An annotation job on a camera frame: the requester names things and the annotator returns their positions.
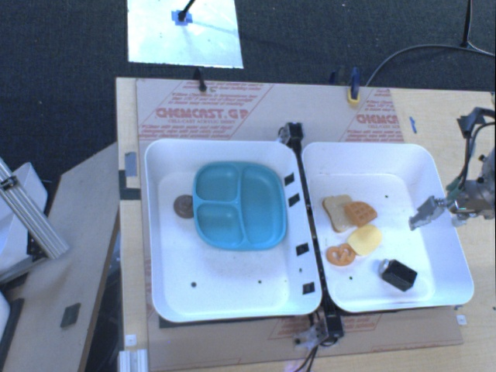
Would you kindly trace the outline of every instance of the blue plate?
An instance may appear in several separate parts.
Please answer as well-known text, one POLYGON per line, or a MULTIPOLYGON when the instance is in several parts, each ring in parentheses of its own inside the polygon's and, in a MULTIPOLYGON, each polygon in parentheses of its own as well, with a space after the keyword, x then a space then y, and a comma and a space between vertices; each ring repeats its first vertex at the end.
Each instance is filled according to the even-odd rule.
POLYGON ((218 248, 267 250, 286 235, 281 181, 263 165, 205 165, 195 176, 193 211, 200 237, 218 248))

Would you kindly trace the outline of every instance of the wooden board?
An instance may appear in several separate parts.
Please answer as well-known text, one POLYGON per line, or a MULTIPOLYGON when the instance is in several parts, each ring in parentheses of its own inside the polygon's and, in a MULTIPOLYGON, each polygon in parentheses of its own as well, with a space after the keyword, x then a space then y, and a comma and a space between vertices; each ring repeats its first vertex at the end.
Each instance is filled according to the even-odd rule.
MULTIPOLYGON (((290 85, 285 85, 285 91, 291 91, 290 85)), ((298 88, 298 92, 291 93, 291 104, 308 106, 313 102, 329 103, 329 100, 319 99, 316 94, 326 94, 326 87, 298 88)), ((137 145, 136 121, 136 79, 118 79, 118 117, 119 117, 119 156, 125 153, 136 153, 139 158, 137 145)), ((458 129, 456 118, 468 115, 476 105, 494 108, 491 95, 487 92, 453 92, 453 91, 424 91, 424 90, 391 90, 396 114, 400 123, 405 142, 417 143, 424 146, 434 157, 439 169, 439 175, 444 184, 448 184, 458 174, 463 163, 464 141, 458 129), (417 133, 412 131, 411 120, 415 120, 417 133)), ((476 155, 488 154, 494 146, 494 130, 487 129, 481 133, 477 142, 476 155)), ((123 162, 119 169, 124 170, 123 162)), ((470 168, 470 177, 477 177, 480 163, 474 159, 470 168)), ((127 186, 138 188, 134 177, 126 178, 127 186)), ((124 201, 122 206, 129 208, 126 212, 121 210, 121 219, 126 219, 126 227, 132 233, 130 239, 123 240, 122 268, 124 285, 124 330, 125 334, 137 335, 137 346, 128 346, 128 350, 147 348, 146 331, 146 304, 140 297, 143 291, 144 266, 143 244, 138 238, 142 229, 141 218, 136 214, 140 210, 140 201, 124 201)), ((380 353, 348 355, 338 357, 320 357, 314 363, 314 370, 357 370, 357 371, 382 371, 392 370, 428 370, 433 365, 439 370, 465 371, 490 370, 496 362, 494 352, 489 347, 496 345, 493 335, 496 329, 494 321, 494 221, 484 221, 482 218, 472 219, 468 225, 459 228, 460 241, 466 251, 470 270, 474 276, 475 295, 473 300, 454 311, 438 309, 432 313, 439 315, 440 319, 454 319, 456 315, 463 315, 468 323, 461 326, 461 333, 465 344, 462 346, 446 346, 446 343, 424 343, 422 332, 418 332, 417 343, 398 343, 396 346, 383 346, 376 348, 380 353)), ((396 325, 391 324, 390 332, 396 325)), ((340 354, 339 345, 329 350, 323 350, 322 355, 340 354)), ((231 367, 213 367, 205 371, 269 371, 269 370, 294 370, 299 361, 279 361, 269 363, 255 363, 247 365, 234 365, 231 367)))
POLYGON ((24 298, 4 371, 84 370, 116 238, 117 147, 109 146, 60 179, 50 221, 69 243, 57 260, 35 266, 9 300, 24 298), (67 306, 77 321, 61 328, 67 306))

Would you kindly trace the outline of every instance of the wire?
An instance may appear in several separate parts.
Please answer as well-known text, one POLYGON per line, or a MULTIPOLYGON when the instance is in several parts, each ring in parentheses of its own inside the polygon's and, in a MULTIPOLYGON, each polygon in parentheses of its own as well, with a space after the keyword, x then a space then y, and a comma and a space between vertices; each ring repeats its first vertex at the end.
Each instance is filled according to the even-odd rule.
POLYGON ((381 62, 381 64, 377 67, 377 69, 372 73, 372 75, 369 77, 367 83, 365 84, 365 87, 368 87, 372 80, 376 77, 377 73, 379 73, 382 68, 384 67, 385 64, 387 64, 389 61, 391 61, 393 58, 396 58, 398 55, 402 53, 406 53, 408 51, 412 50, 419 50, 422 48, 443 48, 443 49, 448 49, 448 50, 458 50, 458 51, 466 51, 470 53, 478 53, 480 55, 484 55, 486 57, 492 57, 495 58, 496 55, 494 53, 488 52, 486 50, 482 50, 478 46, 475 46, 471 41, 469 41, 469 35, 470 31, 472 30, 472 13, 473 13, 473 8, 474 8, 474 0, 469 0, 469 20, 468 20, 468 30, 467 30, 467 44, 470 48, 467 47, 462 47, 462 46, 450 46, 447 44, 419 44, 417 46, 410 46, 407 48, 404 48, 403 50, 399 50, 389 57, 387 57, 385 60, 381 62))
POLYGON ((319 350, 319 346, 315 346, 313 349, 310 350, 310 353, 308 353, 307 357, 305 358, 305 361, 303 361, 303 364, 300 365, 300 367, 297 370, 294 370, 293 372, 300 372, 305 368, 305 365, 310 361, 310 364, 308 365, 306 372, 310 371, 310 368, 312 368, 313 360, 315 359, 315 355, 317 354, 317 350, 319 350))
POLYGON ((320 346, 322 347, 331 347, 334 346, 336 343, 338 343, 338 339, 334 338, 334 340, 324 340, 322 343, 320 343, 320 346))
POLYGON ((479 55, 484 55, 486 57, 496 57, 493 53, 488 53, 485 51, 481 50, 471 50, 462 46, 450 46, 448 44, 419 44, 416 46, 410 46, 407 48, 404 48, 403 50, 399 50, 389 57, 387 57, 385 60, 381 62, 381 64, 377 67, 377 69, 372 73, 372 75, 369 77, 367 83, 365 83, 365 87, 368 87, 370 85, 370 82, 376 77, 377 73, 381 71, 381 69, 384 67, 385 64, 387 64, 389 61, 391 61, 393 58, 396 58, 398 55, 402 53, 407 53, 408 51, 412 50, 420 50, 422 48, 441 48, 441 49, 448 49, 448 50, 458 50, 458 51, 464 51, 468 53, 477 53, 479 55))
POLYGON ((467 180, 467 174, 468 174, 468 164, 470 161, 470 158, 472 157, 472 153, 474 151, 475 147, 475 139, 477 138, 477 135, 479 134, 480 130, 487 127, 487 126, 493 126, 494 121, 491 122, 486 122, 485 124, 482 124, 481 126, 477 127, 477 129, 474 131, 473 135, 470 135, 466 142, 465 142, 465 162, 463 163, 463 168, 462 171, 460 172, 460 175, 458 176, 461 181, 458 185, 458 188, 462 188, 465 185, 465 181, 467 180))
POLYGON ((479 51, 481 53, 487 53, 494 57, 493 53, 490 53, 486 50, 482 50, 478 46, 475 46, 472 44, 472 42, 469 40, 470 38, 470 31, 472 30, 472 15, 474 13, 474 0, 469 0, 469 18, 468 18, 468 30, 467 30, 467 44, 471 46, 474 50, 479 51))

